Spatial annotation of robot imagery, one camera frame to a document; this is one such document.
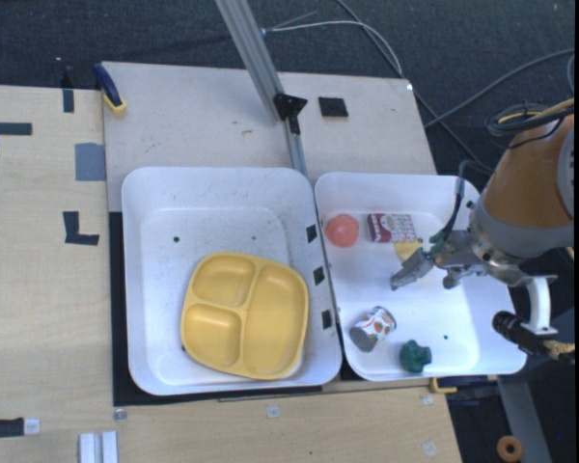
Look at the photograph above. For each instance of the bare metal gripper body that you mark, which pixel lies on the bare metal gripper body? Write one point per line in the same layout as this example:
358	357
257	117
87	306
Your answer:
468	249

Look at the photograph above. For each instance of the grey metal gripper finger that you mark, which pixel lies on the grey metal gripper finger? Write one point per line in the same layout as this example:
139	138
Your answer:
412	270
456	275

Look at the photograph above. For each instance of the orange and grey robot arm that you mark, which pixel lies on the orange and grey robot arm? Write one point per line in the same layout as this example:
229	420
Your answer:
531	186

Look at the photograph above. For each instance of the yellow block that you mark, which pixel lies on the yellow block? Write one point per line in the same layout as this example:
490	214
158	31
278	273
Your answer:
405	249

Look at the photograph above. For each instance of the red and white carton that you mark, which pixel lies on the red and white carton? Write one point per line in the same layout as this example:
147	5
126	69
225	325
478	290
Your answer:
391	227

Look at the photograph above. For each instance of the white plastic tray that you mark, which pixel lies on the white plastic tray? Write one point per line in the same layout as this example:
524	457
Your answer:
164	278
429	316

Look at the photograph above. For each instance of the white can with red print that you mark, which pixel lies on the white can with red print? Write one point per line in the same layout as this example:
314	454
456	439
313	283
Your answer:
374	328

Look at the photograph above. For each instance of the orange-red round fruit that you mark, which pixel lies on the orange-red round fruit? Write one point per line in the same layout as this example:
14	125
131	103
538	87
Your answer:
341	229

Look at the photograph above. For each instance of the green broccoli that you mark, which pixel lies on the green broccoli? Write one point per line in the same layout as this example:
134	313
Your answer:
415	355

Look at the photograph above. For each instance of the yellow divided plate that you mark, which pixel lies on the yellow divided plate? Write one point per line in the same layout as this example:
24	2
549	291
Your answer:
275	316

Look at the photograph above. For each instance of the orange doughnut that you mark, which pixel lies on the orange doughnut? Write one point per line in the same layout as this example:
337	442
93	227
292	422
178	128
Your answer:
503	447

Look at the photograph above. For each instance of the pale wood board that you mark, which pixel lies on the pale wood board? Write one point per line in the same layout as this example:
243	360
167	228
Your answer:
198	123

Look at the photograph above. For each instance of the black cylinder on white bracket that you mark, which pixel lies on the black cylinder on white bracket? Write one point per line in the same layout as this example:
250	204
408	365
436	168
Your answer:
540	307

